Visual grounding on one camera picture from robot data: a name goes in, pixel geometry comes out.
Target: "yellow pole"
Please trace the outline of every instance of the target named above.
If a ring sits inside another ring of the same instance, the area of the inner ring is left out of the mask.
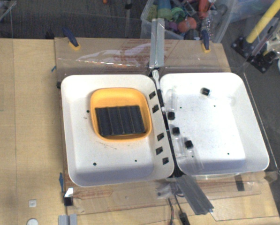
[[[262,16],[260,21],[258,21],[251,33],[247,36],[246,41],[248,43],[253,43],[279,10],[280,0],[275,0],[273,4],[268,8],[267,12],[265,12],[265,14]]]

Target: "black cable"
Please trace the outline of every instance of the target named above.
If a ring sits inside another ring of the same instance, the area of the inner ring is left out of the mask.
[[[172,225],[173,224],[173,219],[174,219],[174,209],[173,209],[170,198],[168,198],[168,202],[169,202],[170,209],[171,209],[171,218],[170,218],[170,223],[169,224]]]
[[[180,210],[180,212],[182,213],[182,208],[181,208],[181,205],[179,204],[179,202],[178,202],[178,200],[177,200],[176,194],[174,194],[174,197],[175,197],[176,203],[177,203],[177,205],[178,205],[178,207],[179,207],[179,210]]]
[[[176,194],[176,196],[178,196],[178,197],[185,197],[181,192],[176,192],[175,194]]]
[[[180,210],[179,219],[181,220],[182,225],[190,225],[190,222],[188,220],[188,215],[185,212],[182,211],[181,205],[179,204],[178,199],[176,197],[176,193],[174,193],[174,198],[175,198],[176,203],[177,203],[177,205],[179,207],[179,210]]]

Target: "wooden table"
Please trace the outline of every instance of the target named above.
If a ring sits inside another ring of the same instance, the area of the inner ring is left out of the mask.
[[[214,48],[218,65],[226,65],[222,45]],[[64,166],[55,65],[53,40],[0,39],[0,225],[30,218],[53,225],[67,213],[59,183]],[[256,177],[260,194],[211,200],[213,216],[195,216],[183,203],[190,223],[280,224],[264,173]],[[169,218],[169,206],[158,206],[80,215],[78,224],[166,225]]]

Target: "white tray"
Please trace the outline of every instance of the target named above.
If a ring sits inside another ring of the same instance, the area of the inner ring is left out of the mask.
[[[269,157],[242,79],[232,73],[167,74],[160,80],[165,105],[166,93],[177,95],[175,120],[182,139],[194,149],[177,157],[185,174],[216,175],[257,172]],[[201,93],[202,88],[210,95]],[[93,130],[91,94],[101,88],[134,88],[146,97],[150,111],[158,104],[154,82],[144,75],[72,75],[61,84],[68,173],[79,186],[159,180],[174,170],[161,109],[151,112],[152,132],[135,142],[106,142]],[[157,140],[157,135],[164,138]]]
[[[150,110],[158,104],[154,82],[144,75],[72,75],[61,83],[68,173],[79,186],[97,186],[170,176],[174,169],[161,109],[151,112],[152,132],[135,142],[106,142],[93,130],[91,94],[101,88],[134,88],[142,92]],[[164,138],[157,140],[157,135]]]
[[[169,126],[179,127],[183,139],[191,140],[194,145],[194,158],[189,153],[177,159],[185,174],[246,173],[267,168],[268,153],[239,76],[167,74],[161,78],[160,86],[165,104],[168,105],[169,89],[174,88],[177,96],[176,118],[169,121]],[[202,88],[209,89],[210,94],[203,95]]]

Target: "wire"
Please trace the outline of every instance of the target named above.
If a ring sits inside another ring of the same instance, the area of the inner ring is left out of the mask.
[[[177,203],[177,205],[178,205],[179,210],[182,212],[182,208],[181,208],[181,205],[179,204],[179,202],[178,202],[178,200],[177,200],[176,194],[174,194],[174,198],[175,198],[175,200],[176,200],[176,203]]]
[[[175,193],[178,197],[185,197],[182,193]]]
[[[171,203],[171,200],[170,198],[168,198],[168,202],[169,202],[169,205],[170,205],[170,209],[171,209],[171,218],[170,218],[170,225],[173,225],[173,219],[174,219],[174,209],[173,209],[173,206],[172,206],[172,203]]]

